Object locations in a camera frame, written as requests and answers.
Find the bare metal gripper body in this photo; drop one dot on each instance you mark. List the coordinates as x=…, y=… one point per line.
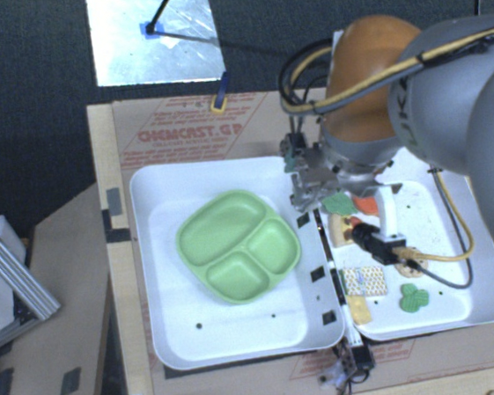
x=315, y=175

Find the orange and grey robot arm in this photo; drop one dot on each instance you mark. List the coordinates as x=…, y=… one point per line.
x=452, y=93

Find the green toy lettuce leaf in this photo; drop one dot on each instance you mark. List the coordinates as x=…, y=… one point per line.
x=338, y=205

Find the toy pizza slice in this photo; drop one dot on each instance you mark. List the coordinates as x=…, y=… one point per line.
x=338, y=230

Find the orange toy food piece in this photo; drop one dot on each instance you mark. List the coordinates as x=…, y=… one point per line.
x=367, y=206

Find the green divided plate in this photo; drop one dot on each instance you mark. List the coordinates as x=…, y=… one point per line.
x=230, y=243

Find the orange patterned white packet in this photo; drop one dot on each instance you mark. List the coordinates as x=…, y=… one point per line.
x=365, y=281

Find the brown toy biscuit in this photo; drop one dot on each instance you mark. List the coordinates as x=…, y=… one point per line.
x=408, y=272

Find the brown cardboard board red print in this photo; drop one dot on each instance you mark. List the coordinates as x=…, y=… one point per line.
x=186, y=132

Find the yellow toy cheese slice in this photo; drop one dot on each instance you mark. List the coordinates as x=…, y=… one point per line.
x=359, y=310

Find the green toy broccoli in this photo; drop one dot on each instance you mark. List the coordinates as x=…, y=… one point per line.
x=413, y=299

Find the white plastic tray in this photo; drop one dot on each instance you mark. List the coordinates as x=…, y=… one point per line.
x=178, y=333
x=454, y=301

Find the black cylinder on white bracket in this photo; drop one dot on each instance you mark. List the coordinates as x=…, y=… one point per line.
x=386, y=212

